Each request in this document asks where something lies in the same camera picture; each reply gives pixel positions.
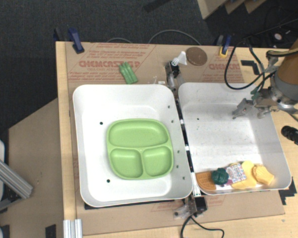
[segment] yellow toy cheese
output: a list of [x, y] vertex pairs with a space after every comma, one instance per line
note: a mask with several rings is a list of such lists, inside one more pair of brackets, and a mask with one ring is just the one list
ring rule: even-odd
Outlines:
[[255, 165], [253, 167], [253, 175], [258, 182], [265, 185], [270, 185], [275, 178], [263, 165]]
[[231, 186], [236, 189], [245, 189], [245, 188], [253, 188], [257, 185], [257, 180], [253, 175], [253, 167], [254, 164], [251, 161], [244, 161], [242, 164], [242, 168], [247, 177], [246, 180], [242, 180], [236, 183], [233, 183]]

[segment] black floor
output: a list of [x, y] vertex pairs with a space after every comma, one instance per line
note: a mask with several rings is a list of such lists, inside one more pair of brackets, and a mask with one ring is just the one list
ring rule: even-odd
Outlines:
[[[228, 15], [224, 7], [204, 20], [196, 0], [171, 0], [153, 11], [155, 0], [0, 0], [0, 133], [57, 97], [53, 31], [66, 38], [75, 27], [82, 41], [106, 42], [114, 37], [147, 43], [157, 32], [176, 29], [213, 45], [219, 35], [241, 38], [298, 19], [298, 0], [268, 0], [253, 13], [244, 5]], [[272, 42], [275, 31], [285, 41]], [[255, 47], [289, 48], [298, 37], [298, 20], [254, 35]], [[185, 35], [164, 33], [157, 44], [196, 43]]]

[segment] wooden table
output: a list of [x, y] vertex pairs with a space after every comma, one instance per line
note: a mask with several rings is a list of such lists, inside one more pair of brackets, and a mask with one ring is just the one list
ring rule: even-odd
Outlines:
[[[161, 45], [166, 51], [171, 48], [169, 45]], [[254, 52], [267, 65], [265, 53], [267, 49], [254, 49]], [[246, 48], [237, 48], [236, 55], [238, 61], [253, 60], [253, 57]], [[61, 157], [62, 157], [62, 180], [63, 180], [63, 206], [64, 219], [74, 220], [77, 218], [75, 207], [75, 186], [72, 157], [71, 140], [71, 121], [69, 117], [69, 88], [67, 80], [67, 51], [66, 43], [56, 42], [57, 57], [57, 76], [58, 76], [58, 100], [60, 117], [60, 139], [61, 139]], [[245, 82], [250, 82], [254, 78], [251, 69], [241, 66], [241, 71]], [[261, 217], [252, 219], [231, 220], [205, 224], [208, 228], [221, 228], [225, 231], [226, 238], [246, 237], [246, 238], [298, 238], [298, 146], [284, 138], [280, 131], [284, 125], [290, 125], [298, 128], [298, 123], [292, 117], [284, 112], [273, 113], [273, 120], [280, 141], [289, 164], [294, 183], [297, 188], [297, 194], [294, 197], [287, 198], [287, 205], [284, 206], [285, 214], [272, 217]], [[176, 238], [179, 237], [180, 226], [166, 227], [158, 229], [145, 229], [138, 231], [128, 231], [120, 233], [108, 233], [100, 235], [84, 236], [88, 238], [138, 238], [138, 237], [161, 237]], [[197, 225], [188, 225], [185, 229], [185, 236], [194, 237], [221, 237], [220, 232], [208, 232]]]

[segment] green divided plate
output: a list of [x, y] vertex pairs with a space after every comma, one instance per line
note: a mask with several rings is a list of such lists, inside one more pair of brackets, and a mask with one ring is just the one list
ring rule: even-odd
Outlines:
[[173, 168], [169, 132], [154, 119], [125, 119], [107, 130], [107, 151], [112, 170], [124, 179], [152, 179]]

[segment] brown round disc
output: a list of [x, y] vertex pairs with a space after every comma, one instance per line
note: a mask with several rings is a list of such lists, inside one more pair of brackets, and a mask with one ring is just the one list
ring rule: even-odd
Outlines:
[[189, 63], [195, 66], [204, 65], [208, 60], [207, 54], [198, 47], [188, 48], [186, 55]]

